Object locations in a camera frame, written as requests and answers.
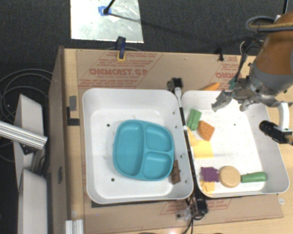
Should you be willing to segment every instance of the purple toy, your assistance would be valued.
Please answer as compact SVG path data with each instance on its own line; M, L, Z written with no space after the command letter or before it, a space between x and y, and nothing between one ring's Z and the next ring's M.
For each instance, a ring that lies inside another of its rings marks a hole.
M201 175L205 182L219 182L218 170L213 167L201 167Z

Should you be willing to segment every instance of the white tray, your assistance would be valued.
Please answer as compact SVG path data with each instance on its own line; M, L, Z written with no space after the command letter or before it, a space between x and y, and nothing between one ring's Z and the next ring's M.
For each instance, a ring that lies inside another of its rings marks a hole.
M210 140L214 158L193 159L200 189L201 167L234 166L241 175L264 171L266 182L240 183L235 188L224 187L215 183L215 191L206 194L209 197L231 197L282 193L289 187L289 178L282 160L279 147L270 137L258 128L263 120L269 120L263 104L251 105L245 112L240 112L235 100L216 113L211 104L216 101L219 92L187 91L182 96L185 118L192 108L201 111L201 120L215 127ZM192 131L197 139L202 139L197 131Z
M100 204L182 199L193 180L179 106L166 90L95 88L83 96L86 182L89 197ZM113 165L113 142L121 122L139 119L166 127L175 145L181 182L142 181L121 175Z

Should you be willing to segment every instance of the green cylinder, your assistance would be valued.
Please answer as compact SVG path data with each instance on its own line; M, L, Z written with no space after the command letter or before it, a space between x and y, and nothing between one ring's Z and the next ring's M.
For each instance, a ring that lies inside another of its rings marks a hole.
M263 182L266 180L267 176L264 172L241 175L241 183Z

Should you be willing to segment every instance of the metal plate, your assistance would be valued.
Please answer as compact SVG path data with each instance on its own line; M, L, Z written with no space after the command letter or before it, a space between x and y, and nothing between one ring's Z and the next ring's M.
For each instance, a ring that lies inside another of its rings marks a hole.
M71 38L116 41L118 36L127 42L143 43L138 0L116 0L109 15L99 8L111 0L70 0Z

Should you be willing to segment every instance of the black floor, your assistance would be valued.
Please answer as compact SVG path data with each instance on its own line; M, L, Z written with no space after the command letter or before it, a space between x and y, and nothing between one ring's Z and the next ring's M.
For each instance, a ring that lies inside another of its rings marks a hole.
M282 13L284 3L284 0L138 1L145 43L130 46L144 51L191 53L213 53L222 47L224 54L237 55L241 42L252 35L244 28L245 21L259 15L275 17ZM288 10L293 10L293 0L289 0ZM52 71L59 45L105 49L114 43L71 40L70 0L0 0L0 79L25 69ZM38 71L23 74L29 73L50 77ZM2 92L14 77L0 84ZM48 92L48 83L37 76L21 77L11 85L16 86ZM15 110L19 92L46 105L39 92L19 88L6 96L11 111ZM0 153L13 159L11 145L0 148ZM0 234L17 232L17 201L14 164L0 158Z

